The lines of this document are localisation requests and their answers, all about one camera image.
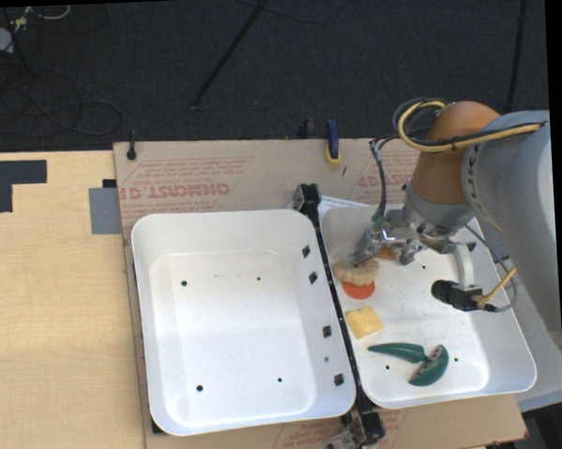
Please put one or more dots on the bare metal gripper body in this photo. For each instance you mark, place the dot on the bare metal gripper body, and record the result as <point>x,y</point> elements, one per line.
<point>405,228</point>

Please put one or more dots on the thin black rod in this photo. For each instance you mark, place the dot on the thin black rod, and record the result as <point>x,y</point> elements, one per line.
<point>338,305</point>

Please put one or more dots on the white plastic tray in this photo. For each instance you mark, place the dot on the white plastic tray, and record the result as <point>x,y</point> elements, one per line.
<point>230,325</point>
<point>422,319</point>

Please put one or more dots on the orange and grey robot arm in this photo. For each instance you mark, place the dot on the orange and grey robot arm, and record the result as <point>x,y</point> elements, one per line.
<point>510,197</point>

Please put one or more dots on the black cylinder on white bracket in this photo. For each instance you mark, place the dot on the black cylinder on white bracket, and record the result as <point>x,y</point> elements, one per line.
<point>458,295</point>

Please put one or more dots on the green toy pepper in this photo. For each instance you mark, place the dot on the green toy pepper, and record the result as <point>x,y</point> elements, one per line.
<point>398,351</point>

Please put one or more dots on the brown cardboard board, red print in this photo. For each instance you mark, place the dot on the brown cardboard board, red print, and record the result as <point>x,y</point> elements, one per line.
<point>241,183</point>

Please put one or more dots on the beige toy bread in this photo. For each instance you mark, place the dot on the beige toy bread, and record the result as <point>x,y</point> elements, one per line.
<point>356,273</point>

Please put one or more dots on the orange toy carrot slice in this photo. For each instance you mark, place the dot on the orange toy carrot slice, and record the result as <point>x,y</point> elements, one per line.
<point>359,291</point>

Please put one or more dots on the yellow toy cheese wedge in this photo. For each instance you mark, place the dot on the yellow toy cheese wedge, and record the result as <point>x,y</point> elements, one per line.
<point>364,322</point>

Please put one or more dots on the orange toy biscuit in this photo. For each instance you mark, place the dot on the orange toy biscuit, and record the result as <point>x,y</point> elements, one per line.
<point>386,253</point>

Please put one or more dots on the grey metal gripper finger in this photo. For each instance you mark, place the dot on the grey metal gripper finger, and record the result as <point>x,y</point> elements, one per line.
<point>406,254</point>
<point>363,249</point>

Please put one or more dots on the green toy melon slice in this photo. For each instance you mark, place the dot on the green toy melon slice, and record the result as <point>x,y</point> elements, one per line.
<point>432,368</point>

